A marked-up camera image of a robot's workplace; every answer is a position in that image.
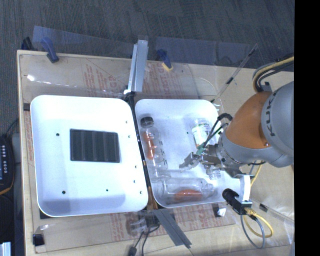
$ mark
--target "black device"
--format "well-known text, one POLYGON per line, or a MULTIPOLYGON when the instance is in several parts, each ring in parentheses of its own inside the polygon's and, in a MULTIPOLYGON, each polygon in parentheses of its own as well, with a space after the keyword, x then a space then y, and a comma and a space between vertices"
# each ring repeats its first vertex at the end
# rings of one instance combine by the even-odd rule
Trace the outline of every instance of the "black device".
POLYGON ((15 160, 6 136, 0 137, 0 195, 8 192, 14 183, 15 160))

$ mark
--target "blue clamp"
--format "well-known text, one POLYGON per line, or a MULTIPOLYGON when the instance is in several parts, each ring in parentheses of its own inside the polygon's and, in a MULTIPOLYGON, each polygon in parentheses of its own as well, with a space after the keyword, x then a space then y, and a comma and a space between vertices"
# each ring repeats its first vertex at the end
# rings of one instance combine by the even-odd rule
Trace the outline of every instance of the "blue clamp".
POLYGON ((171 61, 167 55, 167 52, 164 49, 159 49, 156 51, 160 59, 163 61, 162 66, 167 70, 171 71, 174 67, 171 65, 171 61))
POLYGON ((43 37, 41 39, 41 45, 45 49, 45 51, 48 52, 46 56, 52 63, 55 63, 59 60, 58 56, 56 55, 54 44, 49 37, 43 37))

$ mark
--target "gray carpet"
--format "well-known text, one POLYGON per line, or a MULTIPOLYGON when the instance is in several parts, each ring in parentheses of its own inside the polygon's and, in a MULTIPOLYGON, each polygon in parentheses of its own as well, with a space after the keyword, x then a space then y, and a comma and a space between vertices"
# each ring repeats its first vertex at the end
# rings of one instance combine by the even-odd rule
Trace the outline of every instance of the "gray carpet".
MULTIPOLYGON (((19 115, 16 52, 24 38, 33 40, 35 26, 104 39, 85 49, 83 45, 58 47, 59 52, 75 54, 125 57, 127 52, 119 52, 112 42, 130 46, 137 42, 138 35, 151 38, 151 49, 152 39, 157 37, 257 44, 258 51, 245 68, 258 68, 294 52, 295 1, 1 0, 1 134, 19 115)), ((148 58, 155 57, 151 51, 148 58)), ((293 71, 294 66, 286 70, 293 71)), ((14 126, 11 132, 19 132, 18 127, 14 126)), ((12 235, 0 237, 0 242, 1 239, 11 240, 12 235)))

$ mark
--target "black rectangle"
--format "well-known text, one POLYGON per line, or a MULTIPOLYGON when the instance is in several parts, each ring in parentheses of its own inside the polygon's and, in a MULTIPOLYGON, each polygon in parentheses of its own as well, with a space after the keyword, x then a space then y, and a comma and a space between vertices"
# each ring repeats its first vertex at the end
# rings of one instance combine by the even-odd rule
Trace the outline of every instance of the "black rectangle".
POLYGON ((119 163, 116 132, 70 129, 71 161, 119 163))

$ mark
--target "table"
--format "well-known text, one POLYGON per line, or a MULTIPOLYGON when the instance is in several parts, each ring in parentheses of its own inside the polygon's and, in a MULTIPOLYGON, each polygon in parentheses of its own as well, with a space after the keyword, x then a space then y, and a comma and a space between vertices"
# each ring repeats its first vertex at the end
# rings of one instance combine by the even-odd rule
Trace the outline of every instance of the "table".
MULTIPOLYGON (((32 172, 32 161, 30 159, 32 149, 30 148, 32 142, 32 134, 30 131, 30 117, 28 111, 26 112, 26 103, 30 103, 30 100, 37 95, 41 94, 60 94, 63 88, 64 95, 83 95, 86 96, 99 96, 98 90, 94 90, 92 76, 101 78, 99 81, 99 88, 103 90, 104 85, 113 86, 114 88, 121 88, 126 84, 130 72, 129 59, 116 59, 97 56, 81 56, 71 54, 58 54, 61 62, 65 62, 67 65, 70 61, 79 61, 80 58, 87 58, 89 60, 96 60, 97 62, 108 63, 109 76, 103 76, 103 70, 100 67, 92 69, 96 63, 92 65, 85 65, 82 68, 81 76, 79 69, 74 68, 72 70, 66 70, 63 68, 54 69, 53 71, 45 71, 46 59, 45 52, 35 52, 19 50, 17 52, 17 70, 18 70, 18 100, 19 100, 19 125, 20 125, 20 143, 21 143, 21 171, 22 171, 22 191, 23 191, 23 222, 24 222, 24 244, 25 254, 28 256, 41 253, 41 255, 127 255, 130 246, 134 245, 137 239, 127 239, 121 241, 113 241, 103 243, 101 241, 94 241, 90 246, 76 246, 67 249, 55 250, 55 245, 48 244, 40 245, 35 248, 33 245, 33 234, 37 229, 37 225, 44 228, 46 231, 50 230, 50 227, 56 227, 58 225, 64 226, 66 222, 62 223, 60 220, 52 219, 37 219, 38 223, 35 223, 35 188, 34 188, 34 173, 32 172), (34 63, 37 58, 43 65, 43 70, 34 69, 34 63), (79 84, 85 84, 86 87, 75 92, 75 86, 79 84)), ((152 79, 151 74, 152 65, 155 63, 148 61, 150 65, 146 67, 146 77, 152 79)), ((208 65, 195 65, 195 64, 180 64, 179 66, 184 70, 188 76, 193 76, 190 88, 194 84, 206 84, 223 85, 226 79, 234 72, 233 67, 218 67, 208 65)), ((254 94, 252 87, 252 74, 254 69, 242 68, 234 81, 222 94, 221 98, 215 101, 218 108, 221 108, 224 112, 234 115, 237 109, 254 94)), ((292 72, 280 72, 279 74, 270 77, 268 80, 273 90, 278 87, 291 82, 294 79, 292 72)), ((204 93, 203 98, 209 100, 212 92, 204 93)), ((256 180, 251 190, 252 199, 257 202, 255 205, 259 207, 259 203, 267 206, 268 212, 266 218, 275 229, 275 235, 267 241, 266 251, 278 250, 279 246, 283 246, 282 252, 288 252, 290 250, 290 244, 294 234, 294 172, 291 166, 284 168, 275 168, 271 165, 263 167, 259 178, 256 180)), ((207 227, 204 229, 193 229, 186 231, 185 234, 191 241, 191 249, 186 248, 184 245, 175 246, 173 241, 167 234, 160 234, 156 236, 150 236, 145 244, 144 252, 149 255, 214 255, 218 253, 233 252, 232 255, 236 255, 237 252, 241 255, 241 250, 254 249, 247 238, 244 236, 243 230, 240 225, 239 216, 234 213, 230 208, 227 208, 228 217, 225 220, 225 224, 218 225, 216 227, 207 227)), ((97 222, 96 216, 77 216, 69 224, 86 219, 87 223, 97 222)), ((70 231, 70 226, 64 230, 65 233, 60 233, 62 237, 69 231, 69 235, 72 236, 73 244, 86 244, 89 243, 88 239, 83 241, 83 235, 78 231, 70 231)), ((55 234, 47 233, 47 237, 54 236, 55 234)))

